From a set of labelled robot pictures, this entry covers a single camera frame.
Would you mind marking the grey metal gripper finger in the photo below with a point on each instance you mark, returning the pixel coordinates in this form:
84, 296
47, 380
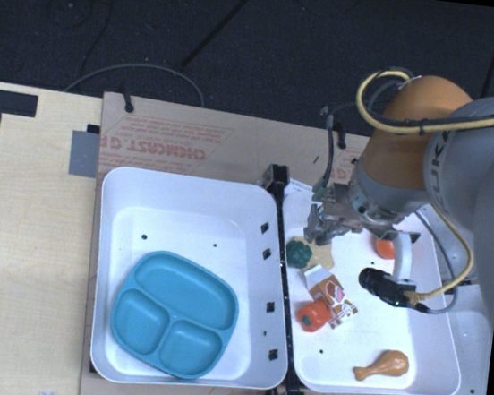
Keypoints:
312, 225
331, 235

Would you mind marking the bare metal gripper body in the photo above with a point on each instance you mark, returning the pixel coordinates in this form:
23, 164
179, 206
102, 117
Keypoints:
345, 207

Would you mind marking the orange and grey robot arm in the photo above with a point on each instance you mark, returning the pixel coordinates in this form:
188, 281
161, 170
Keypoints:
471, 176

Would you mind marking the pale yellow flat toy food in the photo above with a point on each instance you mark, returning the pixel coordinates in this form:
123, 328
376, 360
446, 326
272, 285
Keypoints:
324, 258

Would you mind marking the green broccoli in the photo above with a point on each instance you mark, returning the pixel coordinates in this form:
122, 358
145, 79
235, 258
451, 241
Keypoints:
298, 254

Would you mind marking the orange round fruit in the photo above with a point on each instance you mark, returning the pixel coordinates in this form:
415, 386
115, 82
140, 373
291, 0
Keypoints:
384, 250

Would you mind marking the white and brown carton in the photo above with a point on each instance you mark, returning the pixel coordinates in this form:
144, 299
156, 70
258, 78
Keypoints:
333, 296

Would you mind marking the orange bell pepper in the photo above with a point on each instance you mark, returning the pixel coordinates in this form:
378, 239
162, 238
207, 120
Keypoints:
313, 317

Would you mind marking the white plastic tray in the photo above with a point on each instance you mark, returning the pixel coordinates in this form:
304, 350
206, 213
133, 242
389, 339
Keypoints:
383, 327
189, 225

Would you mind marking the brown cardboard board, red print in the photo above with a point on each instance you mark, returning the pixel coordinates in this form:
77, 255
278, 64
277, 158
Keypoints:
199, 145

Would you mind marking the brown chicken drumstick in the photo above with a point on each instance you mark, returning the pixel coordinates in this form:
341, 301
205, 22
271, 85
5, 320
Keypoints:
389, 364

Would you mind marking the blue divided plate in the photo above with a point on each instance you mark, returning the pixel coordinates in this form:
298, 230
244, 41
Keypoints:
173, 313

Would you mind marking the black cylinder on white bracket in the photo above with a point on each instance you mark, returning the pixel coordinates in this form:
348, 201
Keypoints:
386, 286

